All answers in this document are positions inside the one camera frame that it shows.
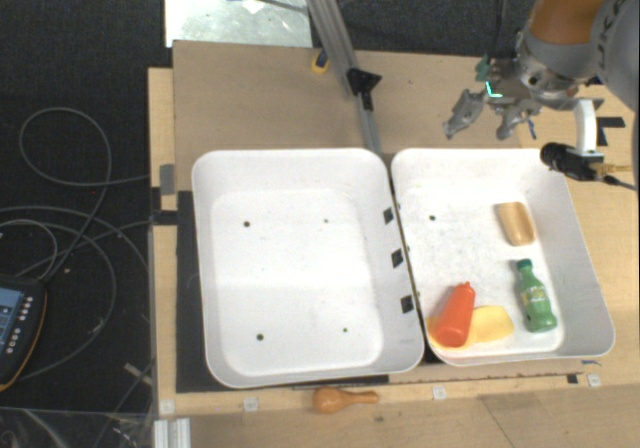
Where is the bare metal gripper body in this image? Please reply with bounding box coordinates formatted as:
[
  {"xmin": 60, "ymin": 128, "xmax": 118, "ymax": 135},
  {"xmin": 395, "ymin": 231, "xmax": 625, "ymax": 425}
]
[{"xmin": 486, "ymin": 57, "xmax": 582, "ymax": 115}]

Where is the tan toy bread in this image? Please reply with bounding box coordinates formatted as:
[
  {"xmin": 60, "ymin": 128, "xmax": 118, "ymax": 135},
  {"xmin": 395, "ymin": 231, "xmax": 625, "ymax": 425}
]
[{"xmin": 494, "ymin": 201, "xmax": 538, "ymax": 248}]

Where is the white plastic tray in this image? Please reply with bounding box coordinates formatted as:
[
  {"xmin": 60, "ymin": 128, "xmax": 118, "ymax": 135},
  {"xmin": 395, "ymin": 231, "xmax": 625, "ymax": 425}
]
[
  {"xmin": 389, "ymin": 147, "xmax": 617, "ymax": 368},
  {"xmin": 191, "ymin": 147, "xmax": 427, "ymax": 390}
]

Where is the green plastic bottle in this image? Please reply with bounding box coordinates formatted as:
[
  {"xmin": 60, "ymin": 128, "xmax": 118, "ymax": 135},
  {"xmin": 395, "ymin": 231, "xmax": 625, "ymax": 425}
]
[{"xmin": 514, "ymin": 258, "xmax": 558, "ymax": 334}]

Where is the orange sauce bottle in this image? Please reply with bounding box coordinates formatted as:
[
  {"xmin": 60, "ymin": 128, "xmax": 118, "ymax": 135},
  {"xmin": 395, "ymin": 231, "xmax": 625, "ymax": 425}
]
[{"xmin": 433, "ymin": 281, "xmax": 477, "ymax": 349}]

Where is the yellow toy cheese slice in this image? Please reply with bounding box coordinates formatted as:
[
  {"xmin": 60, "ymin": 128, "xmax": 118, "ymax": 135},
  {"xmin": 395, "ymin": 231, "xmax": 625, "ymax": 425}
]
[{"xmin": 425, "ymin": 304, "xmax": 516, "ymax": 351}]

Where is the brown cardboard board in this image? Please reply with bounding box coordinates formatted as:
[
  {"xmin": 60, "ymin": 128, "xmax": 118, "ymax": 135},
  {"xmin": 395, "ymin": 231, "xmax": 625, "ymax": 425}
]
[{"xmin": 172, "ymin": 39, "xmax": 609, "ymax": 393}]

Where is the tan toy drumstick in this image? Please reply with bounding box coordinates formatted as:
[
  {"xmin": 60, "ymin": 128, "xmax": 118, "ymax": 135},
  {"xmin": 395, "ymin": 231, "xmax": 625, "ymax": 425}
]
[{"xmin": 313, "ymin": 386, "xmax": 381, "ymax": 414}]

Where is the black cylinder on white bracket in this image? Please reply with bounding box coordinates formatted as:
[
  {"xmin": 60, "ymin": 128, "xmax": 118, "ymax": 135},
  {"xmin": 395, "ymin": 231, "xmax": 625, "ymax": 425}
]
[{"xmin": 539, "ymin": 98, "xmax": 607, "ymax": 183}]

